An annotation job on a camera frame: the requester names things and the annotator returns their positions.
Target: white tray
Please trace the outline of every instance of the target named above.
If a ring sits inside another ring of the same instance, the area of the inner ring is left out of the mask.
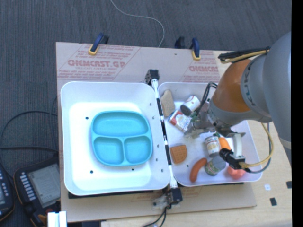
[[[69,82],[61,89],[64,183],[83,196],[163,189],[170,174],[159,110],[152,87],[144,83]],[[91,146],[90,126],[103,111],[129,110],[144,115],[151,128],[153,152],[144,164],[106,166]]]
[[[169,89],[172,92],[172,96],[177,109],[188,99],[190,95],[195,95],[199,99],[202,98],[207,83],[177,83],[177,82],[165,82],[159,86],[159,95],[163,95],[164,91]],[[165,128],[167,133],[167,140],[169,147],[183,145],[187,147],[187,158],[180,164],[174,164],[172,161],[173,173],[176,180],[183,186],[193,187],[201,185],[212,184],[224,184],[224,183],[243,183],[254,182],[260,179],[262,173],[249,174],[245,173],[244,176],[238,180],[234,180],[228,173],[226,167],[220,171],[216,176],[208,175],[204,167],[202,167],[198,173],[197,180],[192,183],[189,180],[189,174],[192,166],[196,161],[205,157],[207,160],[211,158],[208,155],[204,139],[213,133],[202,133],[199,138],[185,138],[184,133],[168,122],[168,117],[165,119]],[[254,145],[251,132],[246,121],[241,122],[238,125],[232,127],[234,132],[244,132],[242,137],[242,154],[246,157],[247,163],[259,162],[256,147]],[[231,139],[227,139],[231,148],[233,149],[233,143]],[[261,166],[254,166],[251,168],[253,171],[258,171]]]

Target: blue divided plate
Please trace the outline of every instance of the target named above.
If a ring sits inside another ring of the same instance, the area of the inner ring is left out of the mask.
[[[107,166],[134,166],[152,155],[152,133],[146,118],[133,111],[98,113],[91,123],[96,158]]]

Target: table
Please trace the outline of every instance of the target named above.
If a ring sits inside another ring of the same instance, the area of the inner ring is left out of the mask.
[[[221,51],[201,51],[201,61],[194,61],[190,50],[101,45],[97,57],[92,58],[87,55],[89,47],[90,44],[56,44],[58,95],[61,87],[71,80],[139,82],[144,80],[148,69],[160,70],[162,81],[218,82],[229,66],[218,61],[217,56],[223,53]],[[115,197],[107,199],[112,201],[112,208],[99,209],[103,210],[100,214],[95,209],[100,206],[93,199],[84,202],[67,198],[62,176],[60,97],[58,113],[61,201],[62,210],[67,211],[67,220],[77,222],[105,218],[106,221],[101,222],[102,227],[143,226],[156,220],[160,212],[132,209],[136,206],[134,203],[129,205],[130,209],[119,213],[121,211],[117,209],[119,206]],[[268,155],[267,136],[260,123],[248,123],[259,157],[264,159]],[[275,152],[260,180],[245,183],[244,187],[214,186],[214,191],[220,194],[210,195],[200,206],[190,206],[192,210],[189,208],[186,212],[176,209],[168,211],[164,226],[292,226],[291,166],[273,123],[270,125]],[[209,189],[203,188],[202,192],[211,193]]]

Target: yellow cable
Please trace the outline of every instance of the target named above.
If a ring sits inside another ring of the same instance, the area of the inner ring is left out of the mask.
[[[271,138],[271,135],[270,135],[270,133],[268,132],[266,126],[265,126],[263,123],[261,123],[261,124],[262,124],[262,126],[263,126],[263,128],[264,128],[266,134],[268,135],[269,140],[270,140],[270,143],[271,143],[271,152],[270,152],[270,154],[268,155],[268,157],[266,157],[263,161],[260,161],[260,162],[258,162],[258,163],[247,164],[247,163],[245,163],[245,162],[239,162],[239,165],[240,165],[243,169],[244,169],[244,168],[250,168],[250,167],[252,167],[252,166],[261,165],[261,164],[267,162],[267,161],[271,158],[271,156],[273,155],[273,152],[274,152],[274,143],[273,143],[273,139]]]
[[[268,51],[269,50],[263,50],[263,51],[258,51],[258,52],[253,52],[253,53],[241,55],[241,56],[238,56],[238,57],[235,57],[235,58],[231,58],[229,60],[221,61],[221,63],[222,64],[227,64],[227,63],[230,63],[230,62],[236,62],[236,61],[246,59],[246,58],[249,58],[249,57],[253,57],[253,56],[256,56],[256,55],[266,54]]]

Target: white cable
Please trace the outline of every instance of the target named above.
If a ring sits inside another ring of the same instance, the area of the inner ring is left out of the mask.
[[[156,21],[157,23],[159,23],[160,26],[162,27],[162,30],[163,30],[163,37],[162,37],[162,39],[161,39],[160,44],[158,45],[158,47],[161,46],[161,44],[162,44],[162,42],[163,42],[163,40],[164,40],[165,31],[164,31],[164,26],[162,25],[162,23],[161,23],[159,20],[157,20],[157,19],[155,19],[155,18],[153,18],[153,17],[147,17],[147,16],[140,16],[140,15],[133,15],[133,14],[125,13],[125,12],[123,12],[121,9],[119,9],[119,8],[116,6],[116,4],[115,4],[112,0],[110,0],[110,2],[113,4],[113,6],[114,6],[120,13],[123,13],[124,15],[132,16],[132,17],[140,17],[140,18],[152,19],[152,20]]]

